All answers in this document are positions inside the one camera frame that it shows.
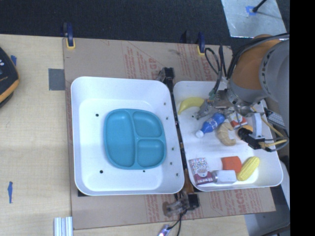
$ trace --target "yellow device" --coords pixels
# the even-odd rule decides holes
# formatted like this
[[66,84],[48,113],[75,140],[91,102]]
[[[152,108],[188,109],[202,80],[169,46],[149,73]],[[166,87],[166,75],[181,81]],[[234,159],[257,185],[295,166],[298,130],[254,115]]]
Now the yellow device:
[[0,107],[2,107],[13,95],[20,82],[15,64],[0,48]]

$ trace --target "small box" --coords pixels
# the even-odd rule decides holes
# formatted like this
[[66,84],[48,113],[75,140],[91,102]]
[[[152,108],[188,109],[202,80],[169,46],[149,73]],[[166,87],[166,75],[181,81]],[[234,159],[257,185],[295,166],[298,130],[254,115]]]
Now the small box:
[[236,112],[231,113],[228,116],[228,120],[234,129],[247,124],[246,118]]
[[209,171],[206,158],[196,158],[189,160],[189,165],[193,173],[196,185],[213,182],[212,174]]

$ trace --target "wooden surface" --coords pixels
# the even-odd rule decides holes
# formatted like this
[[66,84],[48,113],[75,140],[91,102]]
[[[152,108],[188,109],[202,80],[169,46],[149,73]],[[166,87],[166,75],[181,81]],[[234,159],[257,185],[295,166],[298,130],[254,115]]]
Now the wooden surface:
[[[63,69],[62,38],[0,35],[21,77],[0,108],[0,235],[52,236],[71,216],[64,91],[49,90],[48,69]],[[12,203],[8,186],[13,182]],[[74,231],[75,236],[153,236],[164,223]],[[174,236],[174,228],[169,236]],[[247,236],[244,216],[187,220],[180,236]]]

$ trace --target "orange block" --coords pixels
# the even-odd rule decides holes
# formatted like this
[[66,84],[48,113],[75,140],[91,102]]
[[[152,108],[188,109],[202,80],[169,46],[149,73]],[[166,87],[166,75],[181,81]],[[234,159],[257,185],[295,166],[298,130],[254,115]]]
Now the orange block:
[[239,173],[242,169],[242,162],[238,156],[223,157],[221,161],[224,170],[234,170]]

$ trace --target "small water bottle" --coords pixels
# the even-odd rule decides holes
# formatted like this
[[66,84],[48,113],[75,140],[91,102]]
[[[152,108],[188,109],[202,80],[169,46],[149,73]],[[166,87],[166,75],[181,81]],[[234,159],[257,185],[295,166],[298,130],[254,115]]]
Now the small water bottle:
[[225,116],[221,113],[215,113],[211,118],[206,120],[202,128],[196,132],[196,137],[202,138],[205,133],[214,131],[225,120]]

